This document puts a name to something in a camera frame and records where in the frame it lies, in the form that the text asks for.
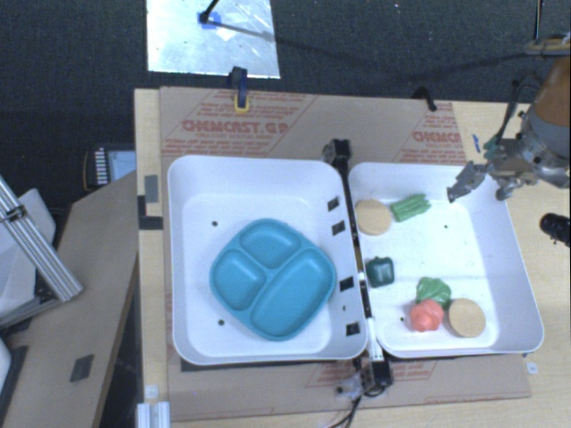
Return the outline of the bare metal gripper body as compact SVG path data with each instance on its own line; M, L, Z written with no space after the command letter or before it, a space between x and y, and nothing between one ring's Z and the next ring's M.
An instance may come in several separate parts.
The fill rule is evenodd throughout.
M501 190L515 190L523 185L547 183L559 189L570 187L569 160L531 138L492 138L484 145L488 173Z

